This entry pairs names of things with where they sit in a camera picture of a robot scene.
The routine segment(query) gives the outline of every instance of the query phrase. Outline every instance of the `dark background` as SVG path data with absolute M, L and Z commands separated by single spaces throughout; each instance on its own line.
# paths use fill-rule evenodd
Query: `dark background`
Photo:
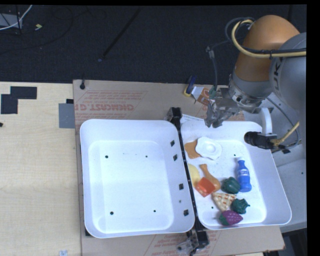
M 15 15 L 18 10 L 21 17 L 28 7 L 0 4 L 0 13 Z M 307 31 L 306 4 L 33 5 L 20 29 L 0 30 L 0 81 L 186 83 L 196 75 L 196 84 L 212 85 L 214 66 L 206 47 L 227 40 L 230 20 L 270 14 L 288 19 L 301 33 Z M 35 30 L 37 24 L 42 28 Z M 214 53 L 217 82 L 226 85 L 239 51 L 222 43 Z

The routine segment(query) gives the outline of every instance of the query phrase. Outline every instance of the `plastic tray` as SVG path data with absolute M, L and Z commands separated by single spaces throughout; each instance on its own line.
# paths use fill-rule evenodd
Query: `plastic tray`
M 249 169 L 252 189 L 239 192 L 236 198 L 244 198 L 250 206 L 242 214 L 243 220 L 238 224 L 223 226 L 219 221 L 221 211 L 215 205 L 211 195 L 203 197 L 193 189 L 196 208 L 200 222 L 210 230 L 232 229 L 253 226 L 284 225 L 291 220 L 292 212 L 281 183 L 272 153 L 270 150 L 251 146 L 244 141 L 246 132 L 261 132 L 262 128 L 250 121 L 224 121 L 222 126 L 212 128 L 205 126 L 203 120 L 186 121 L 181 126 L 183 143 L 192 142 L 200 137 L 208 137 L 222 146 L 218 159 L 205 157 L 190 159 L 204 177 L 200 164 L 207 164 L 210 174 L 219 181 L 229 177 L 237 178 L 237 157 L 245 158 Z
M 182 233 L 195 215 L 176 127 L 90 119 L 80 127 L 84 224 L 96 238 Z

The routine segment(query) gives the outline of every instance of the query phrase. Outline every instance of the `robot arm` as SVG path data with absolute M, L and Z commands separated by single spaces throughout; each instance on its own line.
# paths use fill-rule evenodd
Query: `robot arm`
M 250 25 L 242 46 L 235 37 L 240 24 Z M 282 17 L 266 15 L 254 22 L 251 19 L 239 21 L 233 27 L 231 37 L 240 53 L 229 84 L 214 86 L 214 90 L 210 90 L 213 104 L 208 106 L 205 124 L 219 127 L 240 110 L 265 118 L 268 113 L 265 109 L 261 113 L 260 105 L 274 92 L 299 113 L 300 125 L 305 127 L 307 33 L 299 33 Z M 275 134 L 258 135 L 254 135 L 257 139 L 255 143 L 252 137 L 245 139 L 264 149 L 275 146 Z

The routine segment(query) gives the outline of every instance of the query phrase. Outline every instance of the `blue bottle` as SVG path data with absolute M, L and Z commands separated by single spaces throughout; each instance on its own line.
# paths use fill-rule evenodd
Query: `blue bottle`
M 238 162 L 238 182 L 240 183 L 240 192 L 249 192 L 252 188 L 250 184 L 250 174 L 248 168 L 245 166 L 245 159 L 243 157 L 237 158 Z

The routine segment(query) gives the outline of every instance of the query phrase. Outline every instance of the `toy pizza slice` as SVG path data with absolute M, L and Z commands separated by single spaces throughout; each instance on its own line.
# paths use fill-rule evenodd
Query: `toy pizza slice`
M 217 193 L 217 192 L 212 193 L 212 196 L 216 206 L 222 212 L 226 211 L 237 197 L 237 195 L 235 194 Z

